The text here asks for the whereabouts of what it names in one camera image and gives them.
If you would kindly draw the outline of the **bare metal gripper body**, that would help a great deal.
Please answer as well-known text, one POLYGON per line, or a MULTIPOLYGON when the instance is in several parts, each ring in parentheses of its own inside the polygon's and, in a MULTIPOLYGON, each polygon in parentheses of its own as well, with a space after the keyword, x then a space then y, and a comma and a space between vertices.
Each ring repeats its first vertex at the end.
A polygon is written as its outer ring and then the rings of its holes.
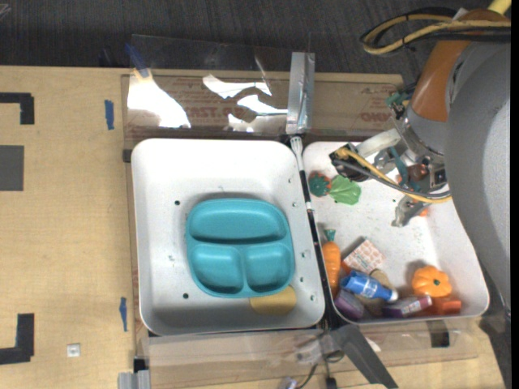
POLYGON ((399 185, 421 194, 433 194, 447 183, 444 158, 429 148, 409 124, 397 124, 399 141, 393 158, 400 176, 399 185))

